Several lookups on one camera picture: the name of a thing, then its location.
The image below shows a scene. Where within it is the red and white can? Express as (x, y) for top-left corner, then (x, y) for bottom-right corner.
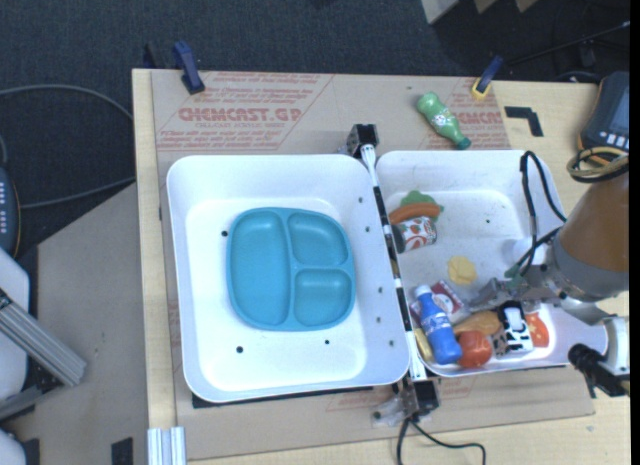
(390, 215), (439, 255)

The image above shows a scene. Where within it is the orange bread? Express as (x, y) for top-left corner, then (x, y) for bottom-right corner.
(451, 309), (503, 338)

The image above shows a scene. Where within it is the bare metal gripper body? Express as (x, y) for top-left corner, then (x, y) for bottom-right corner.
(495, 263), (569, 305)

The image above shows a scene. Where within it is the green bottle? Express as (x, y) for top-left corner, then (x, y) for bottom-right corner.
(415, 91), (473, 151)

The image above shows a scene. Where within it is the orange sausage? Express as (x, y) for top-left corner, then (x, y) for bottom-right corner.
(388, 202), (442, 226)

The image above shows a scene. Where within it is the black and white carton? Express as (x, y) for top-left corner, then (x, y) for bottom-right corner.
(491, 299), (536, 359)

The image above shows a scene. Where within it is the thin black and white rod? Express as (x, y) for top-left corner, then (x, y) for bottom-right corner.
(360, 144), (427, 380)

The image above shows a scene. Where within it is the black cylinder on white bracket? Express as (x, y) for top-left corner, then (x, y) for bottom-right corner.
(561, 296), (631, 400)

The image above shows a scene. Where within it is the yellow banana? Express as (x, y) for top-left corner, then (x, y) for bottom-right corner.
(413, 327), (436, 363)

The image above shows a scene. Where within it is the blue divided plate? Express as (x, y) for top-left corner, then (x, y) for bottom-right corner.
(224, 206), (358, 333)

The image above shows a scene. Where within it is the red pizza slice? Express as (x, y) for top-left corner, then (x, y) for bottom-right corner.
(523, 311), (552, 349)

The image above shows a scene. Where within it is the red and white carton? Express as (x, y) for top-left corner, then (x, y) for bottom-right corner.
(409, 279), (465, 325)

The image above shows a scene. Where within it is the white plastic tray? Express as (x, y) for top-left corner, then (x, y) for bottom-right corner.
(165, 153), (413, 403)
(374, 149), (609, 379)

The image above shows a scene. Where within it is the red tomato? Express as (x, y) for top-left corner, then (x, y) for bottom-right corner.
(456, 329), (494, 370)

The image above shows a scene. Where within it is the yellow biscuit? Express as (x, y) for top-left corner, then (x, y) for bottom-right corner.
(446, 254), (479, 286)

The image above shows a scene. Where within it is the brown cardboard board, red print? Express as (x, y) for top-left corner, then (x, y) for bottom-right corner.
(149, 69), (597, 460)

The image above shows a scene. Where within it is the blue bottle with white cap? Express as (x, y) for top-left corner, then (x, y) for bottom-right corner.
(414, 284), (463, 366)

